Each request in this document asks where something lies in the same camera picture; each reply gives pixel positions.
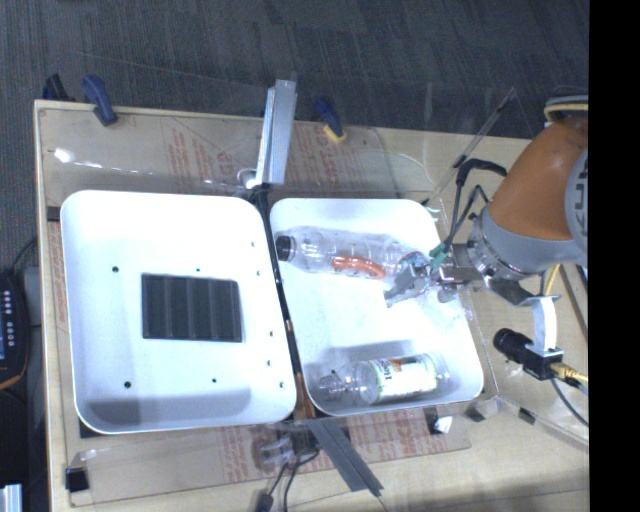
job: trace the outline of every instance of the bottle cap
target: bottle cap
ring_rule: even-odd
[[[287,261],[293,253],[293,243],[290,236],[280,235],[276,238],[276,255],[279,261]]]
[[[346,390],[344,382],[335,373],[322,377],[318,385],[320,398],[323,402],[339,401]]]

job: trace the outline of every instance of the crushed plastic bottle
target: crushed plastic bottle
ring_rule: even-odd
[[[368,406],[442,391],[450,380],[442,356],[436,352],[357,361],[319,381],[325,403]]]
[[[387,235],[298,227],[276,236],[279,261],[306,272],[393,280],[407,262],[425,256]]]

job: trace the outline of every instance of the cable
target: cable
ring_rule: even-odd
[[[282,510],[283,510],[283,512],[288,512],[287,496],[289,495],[289,489],[291,488],[291,484],[293,483],[293,478],[296,476],[296,473],[297,473],[298,469],[300,468],[300,466],[304,466],[307,462],[311,462],[318,455],[320,455],[320,450],[314,450],[313,454],[310,457],[308,457],[306,460],[304,460],[304,461],[300,460],[300,457],[301,457],[302,453],[304,453],[304,452],[301,452],[300,454],[298,454],[296,456],[296,463],[294,464],[293,468],[291,468],[291,476],[289,477],[289,481],[287,482],[287,487],[284,490],[284,497],[282,498]]]
[[[571,368],[571,366],[566,363],[551,363],[550,370],[553,372],[555,377],[567,382],[567,384],[572,385],[572,382],[579,382],[584,386],[589,385],[589,377],[580,373],[578,370]]]
[[[542,295],[550,295],[551,294],[551,287],[553,286],[553,282],[556,278],[556,275],[558,275],[558,270],[560,270],[560,265],[554,265],[551,268],[549,277],[547,278],[547,283],[544,285],[544,289],[542,290]]]
[[[571,411],[571,414],[573,414],[576,419],[582,423],[585,427],[589,428],[589,422],[587,422],[587,420],[585,420],[578,411],[576,411],[573,406],[571,405],[571,403],[569,402],[569,400],[567,400],[567,398],[564,396],[564,394],[562,393],[562,391],[560,390],[560,387],[558,386],[558,383],[556,382],[556,379],[551,379],[551,384],[553,384],[554,389],[556,390],[556,392],[558,393],[558,396],[560,397],[560,400],[562,400],[562,403],[564,403],[564,405],[567,406],[567,409],[569,409],[569,411]]]
[[[18,263],[20,262],[20,259],[22,259],[22,257],[26,254],[26,252],[31,248],[32,245],[34,245],[36,242],[38,241],[38,237],[34,236],[31,240],[29,240],[25,246],[20,249],[20,252],[18,253],[18,255],[15,257],[15,259],[13,260],[13,263],[11,264],[11,266],[9,267],[10,272],[15,273],[16,271],[16,267],[18,266]]]
[[[589,388],[585,386],[582,382],[576,381],[576,387],[582,391],[585,395],[589,396]]]
[[[20,398],[18,395],[16,395],[14,392],[10,391],[9,389],[0,390],[0,396],[9,397],[12,401],[17,403],[22,409],[27,408],[26,402],[22,398]]]
[[[450,249],[451,244],[453,243],[453,238],[455,237],[456,233],[462,226],[462,223],[464,222],[466,216],[468,215],[469,210],[471,209],[471,206],[476,200],[478,193],[485,200],[485,203],[489,202],[489,199],[487,198],[487,195],[484,193],[484,190],[482,190],[482,187],[480,187],[480,185],[476,185],[472,193],[469,195],[469,200],[467,201],[467,205],[462,215],[460,215],[460,219],[458,219],[458,210],[460,208],[460,196],[462,193],[462,188],[464,187],[467,181],[467,177],[469,176],[469,173],[471,173],[471,171],[473,171],[474,169],[491,171],[502,176],[503,178],[507,175],[507,170],[504,167],[498,164],[495,164],[493,162],[488,162],[486,160],[479,160],[477,158],[472,158],[470,160],[467,160],[460,166],[460,168],[458,169],[458,175],[456,176],[456,195],[453,201],[453,215],[451,216],[451,230],[449,232],[449,236],[443,242],[443,247],[445,251],[448,251]]]
[[[311,450],[311,456],[309,456],[305,460],[301,460],[301,457],[306,452],[307,450],[303,450],[302,452],[296,455],[296,461],[293,466],[291,466],[288,461],[282,464],[282,467],[280,468],[280,471],[278,471],[278,475],[276,476],[276,480],[271,486],[271,489],[269,490],[269,492],[260,495],[260,497],[258,498],[256,512],[269,512],[271,510],[271,507],[273,506],[273,493],[276,490],[276,487],[278,486],[278,484],[280,483],[280,480],[282,480],[282,476],[284,475],[285,470],[289,469],[291,470],[291,476],[289,477],[289,481],[287,482],[287,486],[285,488],[284,498],[283,498],[283,507],[284,507],[283,510],[284,512],[287,511],[287,495],[289,494],[289,489],[291,488],[293,478],[296,476],[296,473],[298,472],[298,468],[300,468],[300,466],[303,466],[307,462],[312,461],[318,455],[320,455],[320,450],[313,449]]]

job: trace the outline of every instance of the metal bracket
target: metal bracket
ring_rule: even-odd
[[[352,492],[368,489],[380,497],[382,484],[333,418],[304,421]]]
[[[501,279],[498,277],[487,277],[485,283],[489,290],[503,298],[513,306],[528,306],[536,296],[525,290],[517,281]]]
[[[22,484],[9,484],[0,488],[0,512],[22,510]]]
[[[558,296],[546,295],[542,297],[532,297],[528,299],[533,313],[533,345],[527,348],[536,354],[545,356],[550,352],[558,354],[556,350],[556,340],[558,335],[558,325],[556,319],[556,309],[553,301]]]
[[[290,80],[276,80],[267,91],[256,169],[245,169],[238,174],[246,188],[284,183],[297,100],[295,75]]]

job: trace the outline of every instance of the clear plastic bottle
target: clear plastic bottle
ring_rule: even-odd
[[[442,391],[450,375],[436,352],[357,361],[320,379],[325,403],[345,407],[395,402]]]
[[[369,279],[393,279],[409,261],[426,264],[424,255],[387,235],[299,227],[276,236],[279,261],[306,272],[339,273]]]

